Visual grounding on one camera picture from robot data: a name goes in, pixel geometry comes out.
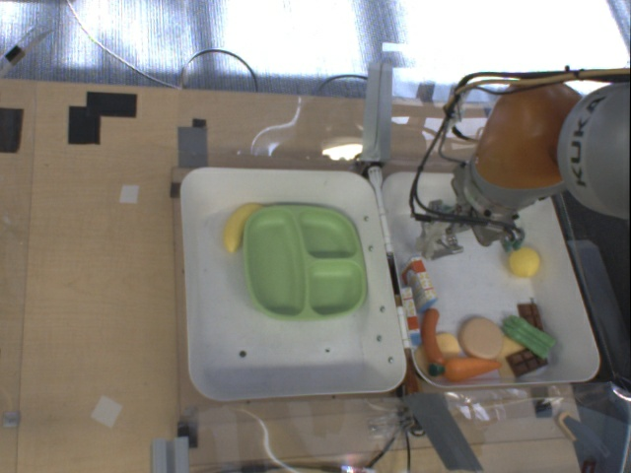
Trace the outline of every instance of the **toy carrot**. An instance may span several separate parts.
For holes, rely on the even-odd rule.
[[[497,361],[488,359],[451,358],[447,359],[444,367],[438,364],[430,365],[429,372],[431,376],[443,374],[451,382],[460,382],[479,374],[492,372],[501,365]]]
[[[436,340],[436,326],[439,316],[440,314],[435,308],[429,308],[423,314],[423,320],[421,321],[421,339],[423,341],[427,361],[443,365],[445,363],[445,357]]]

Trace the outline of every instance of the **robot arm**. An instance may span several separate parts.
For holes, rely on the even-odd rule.
[[[474,156],[455,169],[453,207],[440,200],[425,207],[418,200],[423,161],[410,206],[423,222],[419,248],[426,257],[461,251],[456,234],[469,228],[482,245],[500,240],[507,249],[519,248],[524,232],[515,225],[518,212],[566,188],[589,208],[629,218],[629,71],[586,73],[586,79],[613,84],[581,98],[563,82],[583,72],[507,74],[523,77],[498,99]],[[457,119],[458,90],[463,93],[471,77],[456,87],[437,141]],[[415,213],[415,203],[425,214]]]

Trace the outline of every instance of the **white tray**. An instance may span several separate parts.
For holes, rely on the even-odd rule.
[[[395,173],[384,184],[388,225],[398,268],[416,255],[415,240],[421,225],[410,217],[408,196],[413,173]],[[427,205],[442,199],[454,204],[452,176],[425,173],[419,193]],[[422,373],[428,382],[443,388],[523,385],[586,381],[594,377],[599,355],[585,305],[577,284],[568,250],[551,200],[527,207],[521,214],[526,245],[541,256],[541,267],[531,279],[515,277],[507,266],[507,254],[499,242],[483,247],[471,231],[458,234],[464,252],[425,266],[438,293],[435,307],[441,313],[439,331],[457,335],[462,323],[472,315],[488,317],[498,324],[517,314],[518,303],[530,299],[539,305],[544,329],[557,340],[549,365],[515,380],[510,377],[481,376],[454,384]]]
[[[222,243],[228,216],[247,202],[307,203],[346,214],[364,247],[364,304],[316,321],[279,320],[256,310],[242,252],[228,253]],[[386,392],[401,383],[401,332],[367,180],[341,171],[197,169],[182,183],[181,212],[188,368],[202,394],[231,401]]]

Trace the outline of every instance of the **black cable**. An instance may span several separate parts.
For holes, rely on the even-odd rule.
[[[221,48],[218,48],[218,47],[211,47],[209,49],[202,49],[201,51],[197,51],[195,54],[193,54],[190,57],[190,59],[182,67],[181,72],[179,73],[179,85],[180,85],[181,88],[184,88],[184,74],[186,73],[186,68],[188,68],[188,65],[190,65],[190,63],[194,59],[197,59],[199,56],[203,56],[204,54],[210,54],[210,53],[227,54],[228,56],[232,56],[233,58],[235,58],[238,61],[240,61],[245,66],[245,68],[249,72],[250,76],[252,77],[252,80],[254,81],[254,91],[258,93],[258,79],[256,78],[256,74],[254,73],[252,68],[247,64],[247,62],[243,58],[241,58],[238,54],[235,54],[232,51],[229,51],[229,50],[226,50],[226,49],[221,49]]]
[[[449,119],[447,117],[443,119],[443,123],[441,124],[441,127],[439,128],[436,134],[436,137],[434,138],[434,140],[428,147],[427,151],[425,152],[425,156],[423,157],[423,160],[421,161],[421,164],[419,165],[418,169],[416,170],[416,174],[414,175],[414,180],[412,181],[412,187],[410,189],[410,196],[409,196],[409,207],[410,207],[412,217],[417,221],[423,221],[423,222],[437,221],[437,222],[460,223],[460,224],[464,224],[468,226],[489,226],[489,225],[497,226],[498,228],[502,228],[505,232],[507,232],[507,234],[511,237],[511,239],[517,239],[521,235],[522,230],[516,227],[515,225],[511,225],[509,223],[504,223],[502,221],[495,221],[491,219],[483,219],[483,218],[476,218],[472,216],[463,216],[463,215],[441,212],[441,211],[429,208],[428,206],[423,204],[423,202],[421,201],[421,198],[418,195],[419,178],[425,168],[425,165],[427,164],[427,161],[430,155],[432,154],[432,151],[436,147],[436,144],[440,140],[445,139],[447,135],[448,121]],[[418,204],[418,206],[422,208],[427,214],[417,214],[416,209],[415,209],[415,204]]]
[[[553,86],[555,84],[565,84],[568,81],[558,81],[554,83],[547,84],[535,84],[533,86],[523,86],[520,88],[519,86],[509,86],[506,90],[490,90],[488,88],[484,88],[483,86],[475,86],[470,89],[470,91],[482,91],[484,93],[488,93],[489,95],[494,95],[496,97],[503,97],[507,95],[514,95],[515,93],[522,93],[524,91],[530,90],[538,90],[539,88],[545,88],[546,86]]]
[[[446,162],[457,163],[458,165],[462,165],[466,163],[463,160],[459,160],[458,158],[452,158],[450,156],[447,156],[445,153],[443,153],[443,147],[445,146],[446,142],[447,142],[447,133],[445,133],[445,135],[441,138],[441,142],[438,146],[438,155],[441,158],[443,158],[443,160],[445,160]]]
[[[316,95],[319,95],[319,93],[322,91],[324,86],[326,86],[328,83],[332,83],[333,81],[337,81],[338,79],[360,79],[362,81],[368,81],[368,77],[365,76],[365,75],[358,75],[358,74],[334,75],[332,77],[324,79],[321,83],[319,83],[317,88],[315,88],[315,90],[314,90],[314,97]]]
[[[454,91],[456,92],[460,90],[461,88],[466,86],[466,84],[468,84],[469,81],[471,81],[472,79],[475,79],[476,77],[485,77],[485,78],[497,77],[498,80],[502,80],[502,79],[505,80],[507,78],[514,78],[518,80],[532,80],[532,79],[545,79],[548,77],[563,75],[563,74],[574,74],[575,80],[577,81],[600,81],[604,83],[624,83],[624,82],[629,82],[630,80],[630,77],[628,74],[610,74],[610,73],[607,73],[606,70],[602,70],[601,74],[598,74],[598,73],[592,74],[588,78],[588,77],[581,76],[581,73],[584,71],[585,71],[584,69],[571,70],[569,67],[566,67],[565,70],[557,70],[557,71],[549,71],[549,72],[476,72],[473,74],[468,74],[464,76],[462,79],[460,79],[458,83],[456,84]],[[566,82],[568,81],[567,80],[558,81],[558,82],[549,83],[549,84],[562,84]],[[510,93],[518,93],[520,91],[533,90],[536,88],[540,88],[541,86],[543,85],[526,86],[523,88],[512,88],[505,92],[497,92],[494,90],[489,90],[488,88],[476,86],[475,88],[471,88],[471,91],[479,90],[485,93],[489,93],[491,95],[507,95]],[[445,110],[445,114],[448,117],[452,117],[454,115],[454,108],[457,102],[459,101],[459,97],[460,95],[457,95],[456,97],[454,97],[451,103],[448,103],[445,105],[444,110]]]
[[[466,140],[466,141],[476,140],[473,137],[468,137],[464,135],[459,129],[457,129],[457,126],[455,125],[452,127],[452,133],[454,133],[454,135],[456,135],[457,138],[459,138],[460,140]]]
[[[315,473],[339,473],[341,469],[340,466],[332,464],[288,464],[288,466],[298,471],[314,471]],[[287,468],[285,466],[281,466],[280,464],[250,464],[238,466],[233,469],[207,469],[202,470],[200,473],[267,473],[268,471],[287,471]]]
[[[387,454],[387,452],[391,449],[392,445],[394,444],[396,437],[398,437],[401,431],[402,430],[396,430],[396,432],[392,435],[392,438],[390,438],[387,441],[386,446],[384,446],[384,448],[368,462],[368,464],[366,465],[367,468],[374,467],[375,464],[377,464],[382,459],[382,457],[384,457],[384,455]]]

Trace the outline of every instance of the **green toy vegetable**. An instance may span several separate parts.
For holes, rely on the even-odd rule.
[[[526,320],[515,315],[504,319],[502,329],[507,336],[532,350],[542,359],[548,357],[550,349],[556,344],[556,340],[549,334],[531,326]]]

